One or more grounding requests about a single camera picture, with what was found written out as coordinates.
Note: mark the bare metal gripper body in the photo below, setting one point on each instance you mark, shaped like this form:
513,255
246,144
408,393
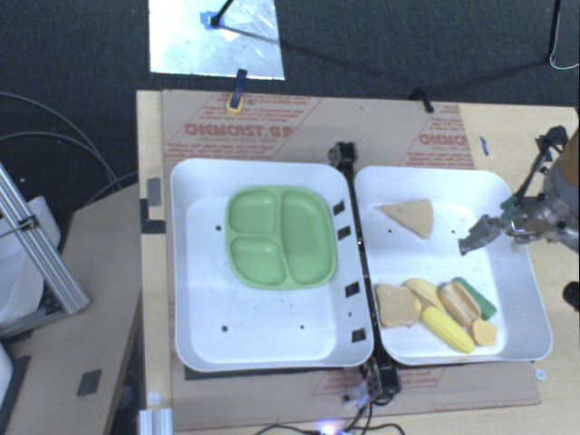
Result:
537,220

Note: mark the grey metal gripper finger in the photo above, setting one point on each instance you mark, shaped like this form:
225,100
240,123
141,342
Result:
480,234

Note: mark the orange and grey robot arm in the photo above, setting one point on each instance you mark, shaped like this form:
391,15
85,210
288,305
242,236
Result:
570,170

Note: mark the tan pizza slice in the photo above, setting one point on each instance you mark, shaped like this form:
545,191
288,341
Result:
414,218

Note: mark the green oblong toy food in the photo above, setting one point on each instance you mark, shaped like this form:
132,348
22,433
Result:
485,304

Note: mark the tan hot dog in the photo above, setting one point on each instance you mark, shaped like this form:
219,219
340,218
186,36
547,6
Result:
460,304

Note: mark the white plastic tray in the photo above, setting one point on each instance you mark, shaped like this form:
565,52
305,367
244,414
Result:
408,261
272,324

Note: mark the yellow banana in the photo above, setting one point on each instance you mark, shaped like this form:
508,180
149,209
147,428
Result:
423,289

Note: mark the orange biscuit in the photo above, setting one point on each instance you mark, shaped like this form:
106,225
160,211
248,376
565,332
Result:
485,332

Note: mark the yellow corn cob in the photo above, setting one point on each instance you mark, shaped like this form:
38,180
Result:
448,331

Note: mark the tan bread slice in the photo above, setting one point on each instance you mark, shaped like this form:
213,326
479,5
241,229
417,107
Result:
395,306

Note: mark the thin black rod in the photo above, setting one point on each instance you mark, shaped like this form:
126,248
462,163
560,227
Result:
361,243

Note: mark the green divided plate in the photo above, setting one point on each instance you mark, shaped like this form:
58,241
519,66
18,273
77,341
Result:
281,238

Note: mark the brown cardboard board red print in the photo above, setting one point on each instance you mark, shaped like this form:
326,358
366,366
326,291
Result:
290,125

